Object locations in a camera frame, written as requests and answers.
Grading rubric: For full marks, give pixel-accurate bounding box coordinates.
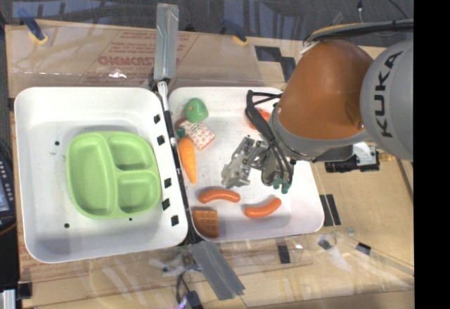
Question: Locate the white carton with orange print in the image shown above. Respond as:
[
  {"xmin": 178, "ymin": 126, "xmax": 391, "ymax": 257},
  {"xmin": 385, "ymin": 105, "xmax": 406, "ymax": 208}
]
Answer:
[{"xmin": 178, "ymin": 118, "xmax": 216, "ymax": 151}]

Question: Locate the brown cardboard board, red print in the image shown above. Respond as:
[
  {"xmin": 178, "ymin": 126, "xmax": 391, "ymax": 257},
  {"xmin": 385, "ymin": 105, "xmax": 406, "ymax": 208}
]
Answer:
[{"xmin": 4, "ymin": 18, "xmax": 317, "ymax": 307}]

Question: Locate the brown toy waffle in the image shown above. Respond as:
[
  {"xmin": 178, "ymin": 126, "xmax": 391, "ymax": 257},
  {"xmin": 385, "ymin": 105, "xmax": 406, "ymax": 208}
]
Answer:
[{"xmin": 191, "ymin": 208, "xmax": 220, "ymax": 239}]

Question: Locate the green toy apple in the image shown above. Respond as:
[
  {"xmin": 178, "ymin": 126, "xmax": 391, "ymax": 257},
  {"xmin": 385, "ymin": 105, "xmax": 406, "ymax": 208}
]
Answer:
[{"xmin": 184, "ymin": 98, "xmax": 210, "ymax": 124}]

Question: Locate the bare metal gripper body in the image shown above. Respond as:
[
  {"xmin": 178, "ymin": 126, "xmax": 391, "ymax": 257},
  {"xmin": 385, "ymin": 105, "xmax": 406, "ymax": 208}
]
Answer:
[{"xmin": 250, "ymin": 140, "xmax": 284, "ymax": 186}]

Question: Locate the orange toy carrot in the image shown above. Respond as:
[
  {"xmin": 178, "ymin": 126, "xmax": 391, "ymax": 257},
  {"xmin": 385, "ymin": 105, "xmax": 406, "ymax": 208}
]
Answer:
[{"xmin": 176, "ymin": 127, "xmax": 198, "ymax": 184}]

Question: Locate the orange toy sausage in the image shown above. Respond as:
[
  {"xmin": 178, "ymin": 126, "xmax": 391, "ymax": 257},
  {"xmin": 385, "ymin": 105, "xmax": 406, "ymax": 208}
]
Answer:
[
  {"xmin": 198, "ymin": 188, "xmax": 242, "ymax": 205},
  {"xmin": 244, "ymin": 196, "xmax": 283, "ymax": 220},
  {"xmin": 250, "ymin": 108, "xmax": 271, "ymax": 131}
]

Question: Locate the green divided plate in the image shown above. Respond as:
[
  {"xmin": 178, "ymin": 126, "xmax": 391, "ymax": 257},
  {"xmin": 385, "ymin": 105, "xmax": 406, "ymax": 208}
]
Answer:
[{"xmin": 65, "ymin": 130, "xmax": 162, "ymax": 220}]

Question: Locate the white plastic tray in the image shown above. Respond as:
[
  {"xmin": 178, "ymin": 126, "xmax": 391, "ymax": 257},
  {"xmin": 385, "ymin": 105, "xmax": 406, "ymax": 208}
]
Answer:
[
  {"xmin": 167, "ymin": 86, "xmax": 325, "ymax": 243},
  {"xmin": 13, "ymin": 86, "xmax": 189, "ymax": 264}
]

